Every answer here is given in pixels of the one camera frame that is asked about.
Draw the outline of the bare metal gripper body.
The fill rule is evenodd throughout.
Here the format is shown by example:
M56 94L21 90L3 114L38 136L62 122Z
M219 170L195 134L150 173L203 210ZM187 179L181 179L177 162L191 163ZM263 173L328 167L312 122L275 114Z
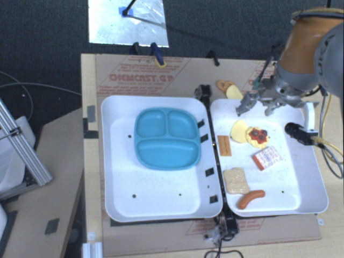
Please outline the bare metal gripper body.
M313 76L271 76L256 81L259 100L270 108L289 105L301 108L302 98L318 85Z

